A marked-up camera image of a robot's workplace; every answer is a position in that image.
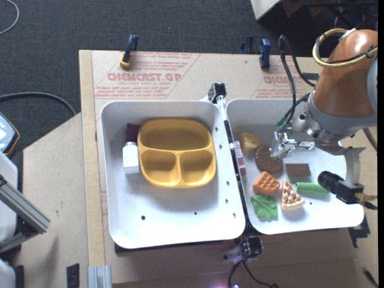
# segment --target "toy pizza slice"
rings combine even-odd
[[[291,184],[283,180],[283,193],[281,196],[281,208],[282,209],[295,209],[304,204],[304,200],[301,196],[296,192],[295,189],[292,188]]]

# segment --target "yellow plate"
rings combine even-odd
[[[197,120],[150,119],[140,127],[137,146],[141,171],[152,185],[194,188],[215,176],[211,132]]]

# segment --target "blue clamp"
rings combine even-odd
[[[134,34],[130,35],[127,48],[120,59],[120,65],[122,67],[128,68],[130,66],[131,51],[136,50],[138,41],[139,41],[139,37],[137,35],[134,35]]]
[[[253,37],[247,37],[244,43],[241,44],[240,46],[240,51],[243,55],[254,55],[254,50],[253,50]]]
[[[260,42],[259,51],[262,54],[260,57],[261,68],[269,68],[269,54],[271,52],[271,42],[267,38],[263,38]]]

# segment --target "black device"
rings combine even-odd
[[[0,112],[0,152],[10,156],[20,139],[14,125]]]
[[[329,192],[336,194],[336,197],[346,204],[359,203],[356,193],[362,193],[364,186],[361,184],[347,184],[343,178],[331,172],[321,172],[317,182]]]

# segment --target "cookie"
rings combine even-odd
[[[260,194],[270,195],[279,189],[280,183],[268,172],[262,172],[252,187]]]
[[[307,163],[286,163],[286,171],[289,177],[311,176],[310,167]]]
[[[241,132],[239,141],[243,151],[249,151],[260,147],[260,139],[258,135],[249,132]]]
[[[283,169],[283,161],[280,158],[272,158],[268,146],[260,146],[254,155],[256,166],[260,171],[277,173]]]

